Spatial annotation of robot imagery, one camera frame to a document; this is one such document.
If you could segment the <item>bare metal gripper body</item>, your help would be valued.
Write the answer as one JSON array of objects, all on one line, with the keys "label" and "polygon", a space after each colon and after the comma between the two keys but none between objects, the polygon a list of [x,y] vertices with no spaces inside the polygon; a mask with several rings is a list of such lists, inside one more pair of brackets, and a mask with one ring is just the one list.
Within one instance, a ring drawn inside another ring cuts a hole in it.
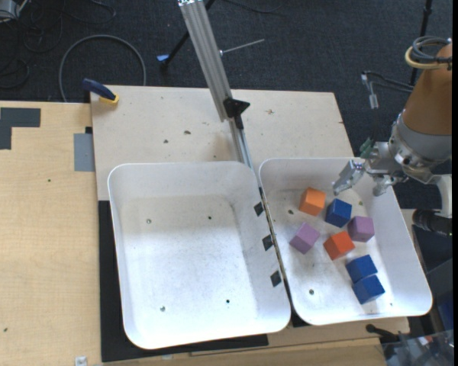
[{"label": "bare metal gripper body", "polygon": [[379,185],[396,185],[408,180],[434,183],[429,159],[421,157],[399,140],[366,141],[362,145],[364,169]]}]

